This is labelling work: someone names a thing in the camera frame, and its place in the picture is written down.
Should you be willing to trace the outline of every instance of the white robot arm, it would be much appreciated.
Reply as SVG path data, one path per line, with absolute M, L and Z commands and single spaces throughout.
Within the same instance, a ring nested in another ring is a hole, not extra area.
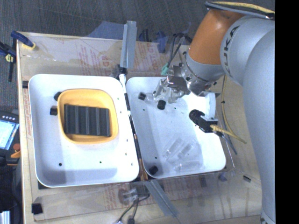
M 158 84 L 154 93 L 154 99 L 168 99 L 170 103 L 190 92 L 202 96 L 223 75 L 243 87 L 245 115 L 262 184 L 262 224 L 276 222 L 275 13 L 269 14 L 274 16 L 211 9 L 200 24 L 185 60 L 171 67 L 167 79 Z

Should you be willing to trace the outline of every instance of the black ridged object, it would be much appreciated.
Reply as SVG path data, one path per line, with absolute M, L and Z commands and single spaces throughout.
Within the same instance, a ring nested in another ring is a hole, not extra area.
M 64 105 L 64 133 L 110 137 L 109 109 Z

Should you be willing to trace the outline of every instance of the monitor screen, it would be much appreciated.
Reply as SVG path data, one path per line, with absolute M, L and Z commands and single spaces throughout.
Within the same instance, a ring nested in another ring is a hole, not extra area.
M 8 150 L 14 140 L 19 124 L 0 119 L 0 148 Z

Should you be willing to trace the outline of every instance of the yellow container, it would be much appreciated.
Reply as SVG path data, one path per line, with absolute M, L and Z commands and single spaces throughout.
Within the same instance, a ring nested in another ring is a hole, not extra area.
M 64 105 L 79 105 L 109 109 L 111 136 L 104 137 L 94 135 L 66 134 L 64 132 Z M 109 142 L 113 140 L 118 134 L 118 122 L 113 100 L 110 95 L 102 90 L 73 89 L 63 91 L 58 97 L 57 109 L 61 133 L 68 141 L 72 143 L 96 144 Z

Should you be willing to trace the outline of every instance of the white tray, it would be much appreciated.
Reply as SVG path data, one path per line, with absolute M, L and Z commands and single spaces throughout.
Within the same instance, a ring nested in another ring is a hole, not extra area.
M 53 98 L 68 89 L 99 89 L 115 105 L 119 133 L 100 144 L 78 145 L 61 134 Z M 112 77 L 45 75 L 29 81 L 36 176 L 46 187 L 66 187 L 134 180 L 139 172 L 134 138 L 121 83 Z
M 204 133 L 189 119 L 189 113 L 193 109 L 205 112 L 205 98 L 191 93 L 179 98 L 176 103 L 166 104 L 164 110 L 159 110 L 154 101 L 138 99 L 140 92 L 152 93 L 159 79 L 161 77 L 134 77 L 127 82 L 131 114 L 147 173 L 154 178 L 167 178 L 222 170 L 226 165 L 226 158 L 220 138 L 214 133 Z M 178 138 L 185 144 L 195 140 L 198 145 L 181 160 L 166 160 L 163 154 L 168 144 Z M 182 165 L 189 162 L 200 165 L 176 171 L 174 165 L 179 161 Z M 150 173 L 153 166 L 158 168 L 155 174 Z

